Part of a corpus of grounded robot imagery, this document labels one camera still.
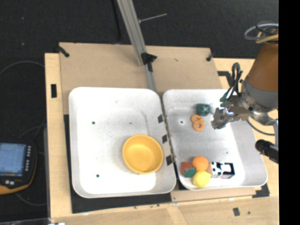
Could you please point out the green cube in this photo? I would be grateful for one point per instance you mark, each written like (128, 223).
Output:
(202, 110)

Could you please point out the thin black and white rod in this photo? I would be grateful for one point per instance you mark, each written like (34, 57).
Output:
(169, 135)

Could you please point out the orange pretzel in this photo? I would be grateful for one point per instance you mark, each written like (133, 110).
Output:
(195, 120)

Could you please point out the white plastic tray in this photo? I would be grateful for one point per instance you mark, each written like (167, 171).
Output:
(211, 144)
(105, 137)

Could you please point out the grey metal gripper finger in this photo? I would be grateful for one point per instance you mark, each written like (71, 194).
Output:
(218, 116)
(223, 123)

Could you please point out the yellow bowl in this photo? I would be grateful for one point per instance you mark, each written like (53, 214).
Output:
(143, 154)

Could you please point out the yellow lemon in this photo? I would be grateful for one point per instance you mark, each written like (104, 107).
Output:
(201, 179)

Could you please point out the black and white cow-print carton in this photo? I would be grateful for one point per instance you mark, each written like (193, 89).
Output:
(221, 170)

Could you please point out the pale brown flat board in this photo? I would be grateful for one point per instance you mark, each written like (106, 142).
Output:
(105, 67)

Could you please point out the orange fruit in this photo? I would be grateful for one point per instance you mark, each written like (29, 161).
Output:
(200, 163)

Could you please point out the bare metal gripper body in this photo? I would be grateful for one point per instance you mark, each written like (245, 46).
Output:
(239, 110)

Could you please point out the black cylinder on white bracket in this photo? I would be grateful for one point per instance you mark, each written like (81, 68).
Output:
(266, 147)

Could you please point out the red strawberry with green leaves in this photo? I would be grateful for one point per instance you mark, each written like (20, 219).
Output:
(187, 170)

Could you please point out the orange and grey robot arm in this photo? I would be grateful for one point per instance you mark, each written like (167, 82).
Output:
(264, 71)

